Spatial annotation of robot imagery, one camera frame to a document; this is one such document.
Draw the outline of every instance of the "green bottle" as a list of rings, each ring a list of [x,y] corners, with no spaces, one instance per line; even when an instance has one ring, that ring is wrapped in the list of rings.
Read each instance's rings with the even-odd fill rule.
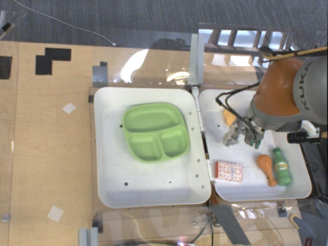
[[[281,186],[287,186],[292,183],[287,161],[282,157],[280,148],[274,149],[273,154],[276,157],[275,171],[277,173],[278,184]]]

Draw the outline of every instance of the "green object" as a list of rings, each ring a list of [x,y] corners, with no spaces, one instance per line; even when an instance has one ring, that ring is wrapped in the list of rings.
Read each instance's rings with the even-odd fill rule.
[[[281,149],[275,148],[273,150],[275,155],[275,171],[277,173],[278,184],[281,186],[287,186],[292,183],[292,178],[289,173],[287,161],[281,155]]]
[[[122,125],[128,147],[139,161],[165,161],[185,155],[189,150],[185,120],[172,104],[131,107],[124,113]]]

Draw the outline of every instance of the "green plate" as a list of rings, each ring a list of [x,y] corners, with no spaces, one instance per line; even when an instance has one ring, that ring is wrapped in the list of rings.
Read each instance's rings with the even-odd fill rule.
[[[172,104],[131,107],[124,113],[122,124],[129,149],[139,161],[165,161],[185,155],[189,150],[185,120]]]

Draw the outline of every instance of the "wooden table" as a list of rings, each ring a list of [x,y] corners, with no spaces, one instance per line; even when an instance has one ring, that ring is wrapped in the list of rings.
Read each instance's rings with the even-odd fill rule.
[[[44,55],[45,47],[72,49],[71,61],[54,61],[52,75],[35,75],[35,56]],[[92,87],[92,66],[108,63],[108,80],[126,85],[121,79],[127,60],[136,53],[146,58],[134,76],[134,85],[174,86],[163,80],[162,71],[186,74],[189,52],[143,49],[104,48],[69,45],[0,42],[0,55],[12,56],[12,75],[0,80],[0,214],[10,213],[10,222],[0,223],[0,245],[44,246],[78,245],[78,229],[90,228],[94,212],[103,210],[110,217],[114,210],[97,204],[93,187],[89,89]],[[255,70],[219,67],[206,63],[204,80],[208,84],[227,82],[254,83]],[[67,104],[76,108],[66,113]],[[60,220],[48,218],[53,206],[63,210]],[[165,223],[175,225],[172,218]],[[135,218],[144,236],[153,233]],[[266,219],[244,227],[251,242],[273,242],[283,239],[284,245],[299,245],[297,230],[287,219],[272,217],[277,230]],[[122,227],[134,227],[130,223]],[[215,229],[215,245],[229,245],[221,228]],[[209,245],[209,230],[197,245]]]

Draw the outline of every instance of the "bottle cap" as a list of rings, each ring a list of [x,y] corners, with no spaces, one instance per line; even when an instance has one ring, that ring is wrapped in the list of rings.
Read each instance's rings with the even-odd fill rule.
[[[280,148],[273,149],[273,153],[276,153],[276,152],[281,152],[281,149]]]

